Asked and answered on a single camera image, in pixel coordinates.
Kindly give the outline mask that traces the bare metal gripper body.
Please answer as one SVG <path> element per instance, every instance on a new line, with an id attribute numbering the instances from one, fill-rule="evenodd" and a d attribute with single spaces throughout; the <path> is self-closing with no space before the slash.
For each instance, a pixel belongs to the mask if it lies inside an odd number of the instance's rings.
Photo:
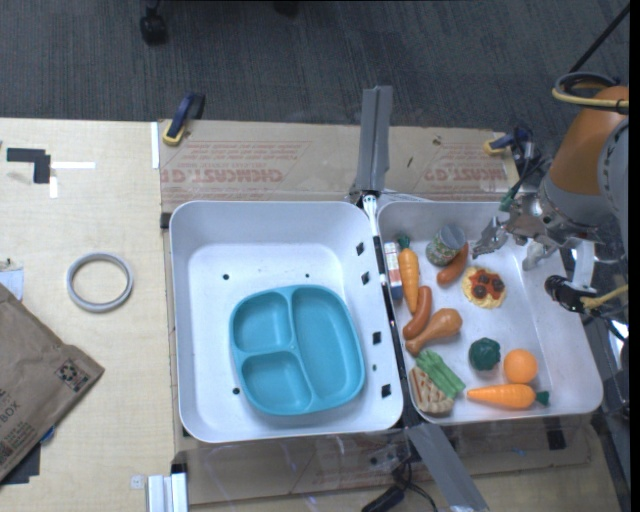
<path id="1" fill-rule="evenodd" d="M 593 226 L 579 223 L 561 212 L 546 196 L 524 194 L 508 208 L 506 230 L 549 247 L 574 247 L 579 242 L 598 242 Z"/>

